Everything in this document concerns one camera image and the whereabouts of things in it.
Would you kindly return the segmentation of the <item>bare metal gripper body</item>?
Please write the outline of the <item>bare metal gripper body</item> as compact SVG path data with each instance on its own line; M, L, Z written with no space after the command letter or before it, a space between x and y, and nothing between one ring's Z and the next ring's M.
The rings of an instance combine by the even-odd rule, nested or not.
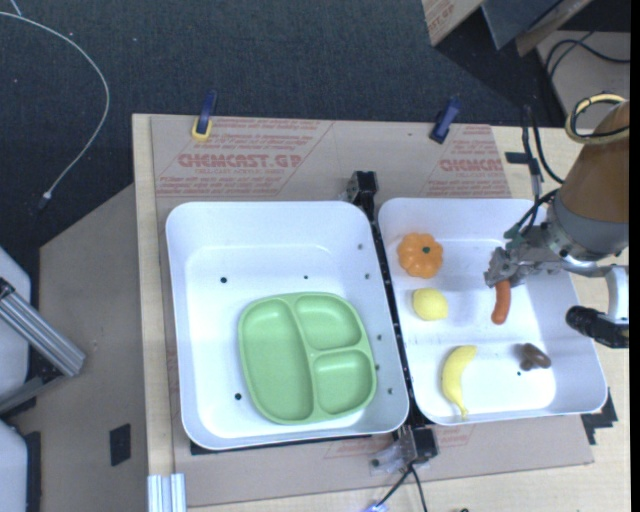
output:
M492 276L529 276L548 271L575 270L573 240L560 225L534 225L523 233L513 225L503 234L505 244L491 256Z

